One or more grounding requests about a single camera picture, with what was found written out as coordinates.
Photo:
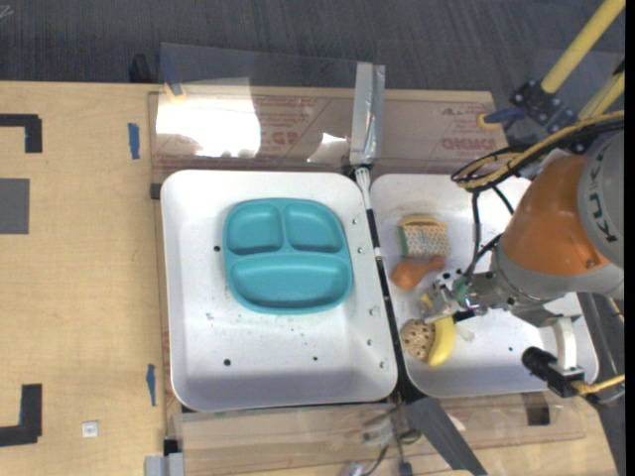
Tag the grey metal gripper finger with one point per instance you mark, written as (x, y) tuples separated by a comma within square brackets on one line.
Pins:
[(441, 313), (449, 284)]

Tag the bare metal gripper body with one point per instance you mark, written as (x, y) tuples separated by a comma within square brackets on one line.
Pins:
[(488, 293)]

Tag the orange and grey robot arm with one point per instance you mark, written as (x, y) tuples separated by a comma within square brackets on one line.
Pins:
[(555, 216)]

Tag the yellow banana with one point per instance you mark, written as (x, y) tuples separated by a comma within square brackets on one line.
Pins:
[(443, 345)]

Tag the tan dotted biscuit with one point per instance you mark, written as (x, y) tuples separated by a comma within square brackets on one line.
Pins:
[(418, 339)]

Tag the orange chicken drumstick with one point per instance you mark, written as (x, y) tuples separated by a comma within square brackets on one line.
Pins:
[(409, 273)]

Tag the white plastic tray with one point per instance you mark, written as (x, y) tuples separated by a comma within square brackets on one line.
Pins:
[(496, 360), (258, 355)]

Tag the brown cardboard board red print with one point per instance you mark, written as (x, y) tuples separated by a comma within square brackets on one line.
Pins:
[(426, 134)]

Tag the blue divided plate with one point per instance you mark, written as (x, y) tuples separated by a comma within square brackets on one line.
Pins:
[(288, 275)]

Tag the black cylinder on white bracket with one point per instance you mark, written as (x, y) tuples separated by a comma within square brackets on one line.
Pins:
[(546, 365)]

